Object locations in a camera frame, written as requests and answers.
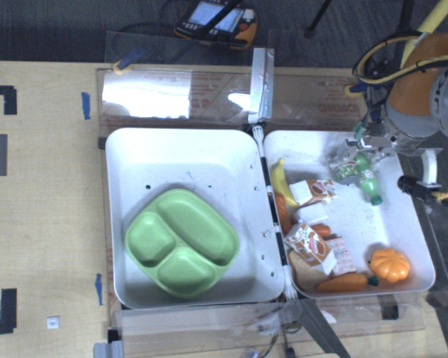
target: electronic device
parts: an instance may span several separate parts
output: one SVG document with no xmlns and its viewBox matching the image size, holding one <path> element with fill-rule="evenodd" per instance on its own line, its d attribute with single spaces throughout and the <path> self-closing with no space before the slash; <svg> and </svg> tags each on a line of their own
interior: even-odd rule
<svg viewBox="0 0 448 358">
<path fill-rule="evenodd" d="M 233 49 L 248 48 L 257 31 L 255 11 L 240 5 L 232 9 L 209 32 L 205 26 L 228 4 L 227 0 L 190 0 L 181 18 L 175 23 L 174 32 L 186 39 L 226 43 Z"/>
</svg>

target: plastic bottle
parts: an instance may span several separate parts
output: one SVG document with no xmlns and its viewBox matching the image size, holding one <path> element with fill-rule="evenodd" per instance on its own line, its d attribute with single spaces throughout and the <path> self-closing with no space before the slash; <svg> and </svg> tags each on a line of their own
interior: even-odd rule
<svg viewBox="0 0 448 358">
<path fill-rule="evenodd" d="M 355 155 L 355 164 L 357 166 L 358 173 L 360 174 L 358 185 L 370 196 L 370 203 L 373 206 L 380 205 L 383 203 L 383 199 L 377 191 L 378 182 L 373 175 L 370 161 L 364 153 L 359 152 Z"/>
</svg>

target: snack package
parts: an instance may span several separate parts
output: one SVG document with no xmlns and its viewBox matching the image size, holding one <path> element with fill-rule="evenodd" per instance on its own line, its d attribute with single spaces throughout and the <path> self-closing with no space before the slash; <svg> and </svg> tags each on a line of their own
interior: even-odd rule
<svg viewBox="0 0 448 358">
<path fill-rule="evenodd" d="M 287 255 L 290 267 L 292 268 L 293 281 L 302 290 L 312 290 L 316 285 L 327 281 L 329 276 L 312 268 L 294 250 Z"/>
<path fill-rule="evenodd" d="M 293 198 L 301 206 L 330 202 L 337 197 L 332 180 L 303 180 L 289 185 Z"/>
<path fill-rule="evenodd" d="M 326 242 L 334 251 L 335 258 L 337 259 L 337 264 L 332 270 L 332 276 L 337 277 L 342 274 L 355 272 L 355 265 L 342 237 L 337 236 L 332 239 L 327 239 Z"/>
<path fill-rule="evenodd" d="M 310 267 L 330 274 L 337 259 L 330 246 L 306 223 L 296 224 L 284 239 Z"/>
<path fill-rule="evenodd" d="M 323 206 L 322 203 L 316 203 L 311 206 L 300 207 L 293 214 L 294 218 L 297 223 L 307 223 L 310 226 L 322 223 L 329 218 Z"/>
</svg>

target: wooden board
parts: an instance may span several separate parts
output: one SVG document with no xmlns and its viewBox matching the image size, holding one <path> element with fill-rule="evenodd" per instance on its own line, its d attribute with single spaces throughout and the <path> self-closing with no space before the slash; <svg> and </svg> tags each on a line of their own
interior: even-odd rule
<svg viewBox="0 0 448 358">
<path fill-rule="evenodd" d="M 93 345 L 106 341 L 111 318 L 96 92 L 96 70 L 104 67 L 0 62 L 0 85 L 14 85 L 18 92 L 16 116 L 3 115 L 0 97 L 0 134 L 8 135 L 7 176 L 0 177 L 0 292 L 18 293 L 17 328 L 0 336 L 0 357 L 92 357 Z M 325 73 L 328 69 L 306 69 L 303 75 Z M 90 94 L 88 120 L 82 92 Z M 353 357 L 448 357 L 435 311 L 423 302 L 422 314 L 422 330 L 342 342 Z M 47 317 L 56 315 L 60 327 L 48 329 Z M 312 341 L 294 347 L 298 357 L 321 353 Z M 283 357 L 281 345 L 268 357 Z"/>
</svg>

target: green divided plate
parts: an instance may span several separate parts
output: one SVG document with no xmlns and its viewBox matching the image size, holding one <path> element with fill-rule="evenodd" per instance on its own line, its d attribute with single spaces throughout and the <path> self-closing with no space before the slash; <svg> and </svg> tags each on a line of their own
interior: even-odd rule
<svg viewBox="0 0 448 358">
<path fill-rule="evenodd" d="M 126 251 L 162 289 L 195 298 L 228 270 L 239 251 L 235 229 L 185 189 L 158 196 L 126 231 Z"/>
</svg>

